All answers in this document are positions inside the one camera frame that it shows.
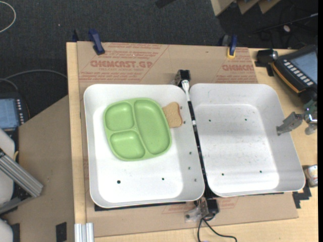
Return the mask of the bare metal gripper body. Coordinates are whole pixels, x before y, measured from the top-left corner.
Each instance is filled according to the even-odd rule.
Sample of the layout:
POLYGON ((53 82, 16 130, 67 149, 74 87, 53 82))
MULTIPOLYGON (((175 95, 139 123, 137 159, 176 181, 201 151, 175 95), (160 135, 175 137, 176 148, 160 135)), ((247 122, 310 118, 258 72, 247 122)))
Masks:
POLYGON ((317 115, 314 113, 304 113, 303 119, 309 125, 317 125, 317 115))

